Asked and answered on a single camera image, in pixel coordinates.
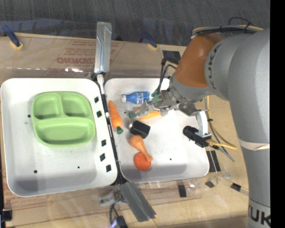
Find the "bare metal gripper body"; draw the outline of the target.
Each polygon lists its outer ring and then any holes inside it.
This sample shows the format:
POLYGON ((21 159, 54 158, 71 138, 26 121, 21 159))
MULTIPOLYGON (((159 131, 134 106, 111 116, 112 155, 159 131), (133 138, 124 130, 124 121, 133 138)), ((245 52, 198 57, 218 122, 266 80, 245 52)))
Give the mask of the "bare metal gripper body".
POLYGON ((195 101, 188 100, 178 94, 177 91, 168 88, 167 90, 160 90, 154 97, 154 108, 160 110, 161 108, 169 108, 169 112, 180 111, 187 116, 193 116, 196 112, 195 101))

